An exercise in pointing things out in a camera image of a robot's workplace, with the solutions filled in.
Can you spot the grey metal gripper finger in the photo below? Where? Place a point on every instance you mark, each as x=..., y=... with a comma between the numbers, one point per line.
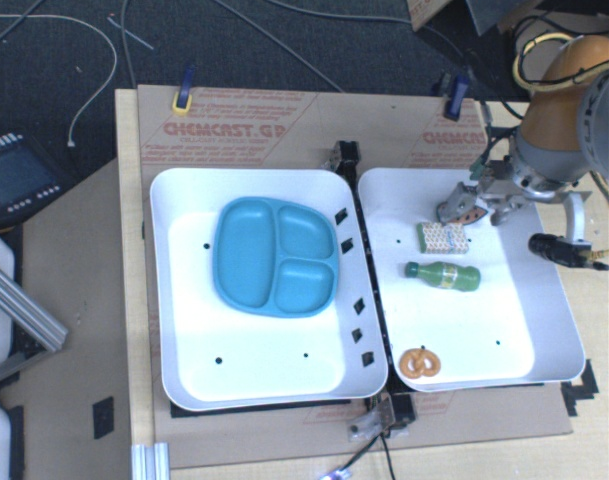
x=458, y=203
x=505, y=214

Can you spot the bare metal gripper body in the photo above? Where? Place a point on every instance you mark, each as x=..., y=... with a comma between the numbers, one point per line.
x=499, y=185

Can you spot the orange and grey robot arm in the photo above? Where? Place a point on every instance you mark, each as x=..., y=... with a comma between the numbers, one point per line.
x=559, y=113

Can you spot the orange pizza slice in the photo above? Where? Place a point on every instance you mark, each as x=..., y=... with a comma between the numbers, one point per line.
x=474, y=216

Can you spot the green and white packet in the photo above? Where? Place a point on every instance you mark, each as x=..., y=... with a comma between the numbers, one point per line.
x=443, y=239

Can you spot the green bottle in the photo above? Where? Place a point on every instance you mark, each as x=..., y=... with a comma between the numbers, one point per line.
x=454, y=277

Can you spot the thin black rod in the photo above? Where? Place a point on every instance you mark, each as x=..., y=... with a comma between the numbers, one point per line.
x=373, y=278

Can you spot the white plastic tray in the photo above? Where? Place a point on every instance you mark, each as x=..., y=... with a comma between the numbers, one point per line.
x=459, y=328
x=264, y=363

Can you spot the brown pretzel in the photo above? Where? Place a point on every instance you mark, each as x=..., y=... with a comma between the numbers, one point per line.
x=420, y=365

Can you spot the brown cardboard board red print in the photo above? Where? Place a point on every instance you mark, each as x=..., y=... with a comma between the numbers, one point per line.
x=294, y=123

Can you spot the blue divided plate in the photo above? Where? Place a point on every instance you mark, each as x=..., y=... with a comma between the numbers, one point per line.
x=246, y=253

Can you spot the black cylinder on white bracket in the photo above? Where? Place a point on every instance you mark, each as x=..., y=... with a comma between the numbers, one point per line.
x=559, y=250

